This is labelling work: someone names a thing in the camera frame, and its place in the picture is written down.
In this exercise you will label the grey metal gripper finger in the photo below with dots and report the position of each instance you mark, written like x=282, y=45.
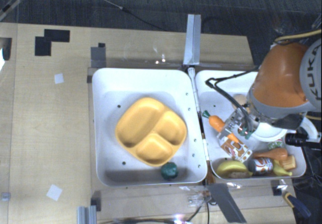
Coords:
x=224, y=135

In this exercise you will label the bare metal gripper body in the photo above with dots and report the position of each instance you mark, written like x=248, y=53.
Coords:
x=237, y=122

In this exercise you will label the orange carrot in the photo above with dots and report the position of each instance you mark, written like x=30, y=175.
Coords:
x=216, y=122

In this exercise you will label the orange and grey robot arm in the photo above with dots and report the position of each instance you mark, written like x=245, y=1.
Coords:
x=279, y=77

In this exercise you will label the brown and white carton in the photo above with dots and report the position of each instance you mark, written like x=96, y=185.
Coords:
x=237, y=151

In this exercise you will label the beige egg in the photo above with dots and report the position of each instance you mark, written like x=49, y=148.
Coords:
x=240, y=99

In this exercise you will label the white plastic tray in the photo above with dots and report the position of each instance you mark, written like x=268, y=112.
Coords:
x=108, y=142
x=213, y=92

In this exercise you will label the green and white can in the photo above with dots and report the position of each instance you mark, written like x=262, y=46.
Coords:
x=275, y=145

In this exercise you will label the orange chicken drumstick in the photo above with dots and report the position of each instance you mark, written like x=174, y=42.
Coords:
x=273, y=153

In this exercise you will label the small yellow banana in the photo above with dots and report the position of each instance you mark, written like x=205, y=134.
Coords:
x=280, y=171

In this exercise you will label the green broccoli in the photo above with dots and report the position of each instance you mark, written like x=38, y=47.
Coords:
x=169, y=171

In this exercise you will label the tan ridged toy food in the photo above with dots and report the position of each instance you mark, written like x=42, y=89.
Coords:
x=289, y=163

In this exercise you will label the yellow divided plate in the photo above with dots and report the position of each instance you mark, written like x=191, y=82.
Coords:
x=143, y=122

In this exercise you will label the black cylinder on white bracket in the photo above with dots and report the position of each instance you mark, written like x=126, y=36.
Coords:
x=296, y=139

